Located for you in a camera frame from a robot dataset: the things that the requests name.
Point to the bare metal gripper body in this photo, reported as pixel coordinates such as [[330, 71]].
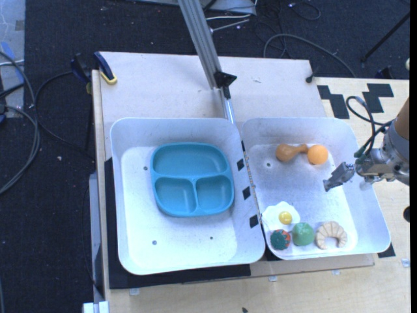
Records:
[[381, 165]]

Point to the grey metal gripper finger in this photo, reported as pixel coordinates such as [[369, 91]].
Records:
[[333, 179], [349, 171]]

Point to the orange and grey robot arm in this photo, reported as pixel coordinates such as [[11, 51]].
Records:
[[403, 122]]

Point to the orange ball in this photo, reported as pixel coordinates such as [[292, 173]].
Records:
[[317, 154]]

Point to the white plastic tray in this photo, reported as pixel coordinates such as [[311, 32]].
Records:
[[182, 240], [299, 187]]

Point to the beige toy croissant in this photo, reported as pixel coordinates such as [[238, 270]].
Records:
[[330, 231]]

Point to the brown toy chicken drumstick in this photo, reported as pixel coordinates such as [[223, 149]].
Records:
[[286, 153]]

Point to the green toy apple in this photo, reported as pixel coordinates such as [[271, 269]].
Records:
[[303, 234]]

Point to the white toy fried egg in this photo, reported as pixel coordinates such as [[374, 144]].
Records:
[[277, 212]]

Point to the red toy strawberry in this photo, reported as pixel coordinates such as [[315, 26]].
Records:
[[280, 239]]

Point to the blue divided plate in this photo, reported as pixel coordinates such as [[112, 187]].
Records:
[[192, 178]]

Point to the pale wood board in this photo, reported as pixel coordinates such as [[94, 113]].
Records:
[[156, 90]]

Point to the black cylinder on white bracket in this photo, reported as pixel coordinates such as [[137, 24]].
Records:
[[407, 214]]

